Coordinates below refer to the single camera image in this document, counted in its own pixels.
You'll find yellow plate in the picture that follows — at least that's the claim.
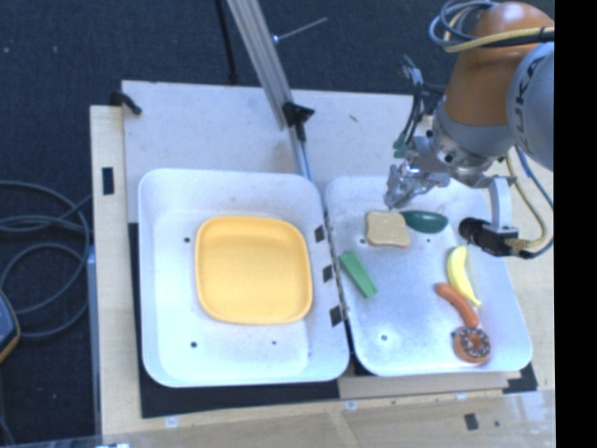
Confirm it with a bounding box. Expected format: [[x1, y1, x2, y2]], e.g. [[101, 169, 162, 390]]
[[194, 215, 314, 327]]

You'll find black block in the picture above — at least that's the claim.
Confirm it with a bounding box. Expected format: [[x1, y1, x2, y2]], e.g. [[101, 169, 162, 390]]
[[282, 102, 316, 142]]

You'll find pale wood board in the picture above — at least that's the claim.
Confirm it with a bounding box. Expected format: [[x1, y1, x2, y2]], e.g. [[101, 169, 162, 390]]
[[90, 105, 555, 438]]

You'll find yellow banana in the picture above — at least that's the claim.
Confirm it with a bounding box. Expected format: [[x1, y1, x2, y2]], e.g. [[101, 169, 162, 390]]
[[446, 245, 482, 309]]

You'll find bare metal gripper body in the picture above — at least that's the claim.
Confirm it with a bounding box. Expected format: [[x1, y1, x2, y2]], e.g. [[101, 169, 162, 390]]
[[403, 133, 495, 189]]

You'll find white plastic tray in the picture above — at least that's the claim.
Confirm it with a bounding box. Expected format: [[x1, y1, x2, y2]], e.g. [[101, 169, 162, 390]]
[[137, 168, 352, 388], [323, 175, 534, 378]]

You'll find tan toy bread slice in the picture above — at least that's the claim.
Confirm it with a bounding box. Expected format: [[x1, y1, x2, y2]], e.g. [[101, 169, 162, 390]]
[[365, 210, 412, 250]]

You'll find dark green curved toy vegetable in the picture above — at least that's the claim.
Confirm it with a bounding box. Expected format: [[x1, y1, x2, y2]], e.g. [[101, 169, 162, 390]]
[[399, 209, 450, 237]]

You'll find black cylinder on white bracket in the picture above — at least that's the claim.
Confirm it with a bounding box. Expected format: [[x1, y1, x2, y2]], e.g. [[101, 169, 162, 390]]
[[458, 176, 521, 258]]

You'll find light green wedge block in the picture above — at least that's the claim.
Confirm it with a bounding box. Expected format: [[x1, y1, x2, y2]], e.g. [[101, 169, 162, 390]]
[[338, 249, 379, 299]]

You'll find brown sprinkled doughnut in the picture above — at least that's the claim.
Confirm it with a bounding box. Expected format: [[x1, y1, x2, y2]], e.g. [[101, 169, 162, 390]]
[[451, 325, 493, 366]]

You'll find orange sausage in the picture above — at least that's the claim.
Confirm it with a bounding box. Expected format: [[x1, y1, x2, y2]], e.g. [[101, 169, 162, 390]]
[[435, 282, 480, 329]]

